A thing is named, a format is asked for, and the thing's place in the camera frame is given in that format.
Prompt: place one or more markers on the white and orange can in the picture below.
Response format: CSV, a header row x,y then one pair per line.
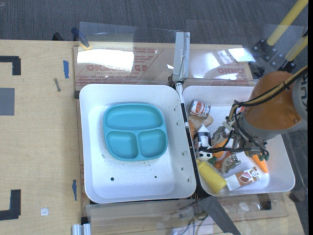
x,y
199,108

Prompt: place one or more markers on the brown cardboard board red print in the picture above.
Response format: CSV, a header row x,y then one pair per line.
x,y
151,62

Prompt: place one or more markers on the white and orange carton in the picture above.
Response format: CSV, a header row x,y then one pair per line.
x,y
244,179

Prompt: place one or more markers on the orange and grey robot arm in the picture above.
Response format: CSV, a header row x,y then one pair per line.
x,y
274,106

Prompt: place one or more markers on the yellow squeeze bottle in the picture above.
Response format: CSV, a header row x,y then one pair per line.
x,y
211,176

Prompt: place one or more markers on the black and white milk carton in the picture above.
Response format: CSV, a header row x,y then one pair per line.
x,y
204,137

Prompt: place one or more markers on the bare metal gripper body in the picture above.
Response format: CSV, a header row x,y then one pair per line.
x,y
252,144

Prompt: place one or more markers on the tan toy bread slice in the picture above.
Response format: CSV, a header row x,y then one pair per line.
x,y
199,121

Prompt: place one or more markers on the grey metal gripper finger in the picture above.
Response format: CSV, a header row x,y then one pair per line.
x,y
219,133
231,162

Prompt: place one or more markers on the orange toy carrot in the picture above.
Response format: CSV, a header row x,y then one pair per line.
x,y
261,164
220,157

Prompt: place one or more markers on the white plastic tray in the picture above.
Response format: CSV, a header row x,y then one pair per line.
x,y
276,177
137,180

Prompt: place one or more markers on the blue divided plate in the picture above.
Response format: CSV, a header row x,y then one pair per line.
x,y
135,131

